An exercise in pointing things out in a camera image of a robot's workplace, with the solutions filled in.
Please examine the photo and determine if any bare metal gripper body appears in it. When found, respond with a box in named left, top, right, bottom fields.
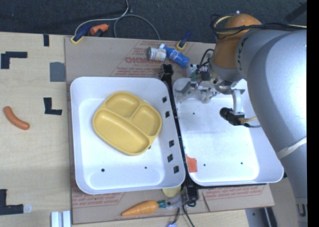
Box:
left=190, top=71, right=240, bottom=98

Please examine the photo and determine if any blue bottle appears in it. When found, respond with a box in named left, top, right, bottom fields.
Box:
left=159, top=43, right=190, bottom=68

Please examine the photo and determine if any white can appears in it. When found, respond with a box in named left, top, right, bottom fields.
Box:
left=146, top=46, right=167, bottom=62

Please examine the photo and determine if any white plastic tray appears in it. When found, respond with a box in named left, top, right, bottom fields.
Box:
left=70, top=76, right=186, bottom=195
left=172, top=77, right=285, bottom=187

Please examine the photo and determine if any orange flat square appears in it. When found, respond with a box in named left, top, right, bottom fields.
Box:
left=185, top=156, right=198, bottom=173

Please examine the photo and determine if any yellow divided plate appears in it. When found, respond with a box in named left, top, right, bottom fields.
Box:
left=92, top=91, right=163, bottom=157

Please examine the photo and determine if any brown cardboard board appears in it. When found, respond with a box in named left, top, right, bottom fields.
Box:
left=64, top=36, right=276, bottom=225

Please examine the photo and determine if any pale yellow round disc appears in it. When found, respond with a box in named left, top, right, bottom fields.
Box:
left=161, top=185, right=182, bottom=198

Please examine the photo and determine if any orange carrot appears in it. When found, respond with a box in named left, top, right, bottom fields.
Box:
left=121, top=200, right=166, bottom=217

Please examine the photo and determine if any orange sausage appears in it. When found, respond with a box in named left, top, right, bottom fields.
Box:
left=3, top=106, right=31, bottom=131

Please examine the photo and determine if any black block with wires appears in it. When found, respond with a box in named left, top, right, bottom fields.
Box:
left=181, top=185, right=200, bottom=207
left=160, top=63, right=174, bottom=83

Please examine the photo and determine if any black cylinder on white bracket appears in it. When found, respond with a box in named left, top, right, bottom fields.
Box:
left=219, top=87, right=247, bottom=126

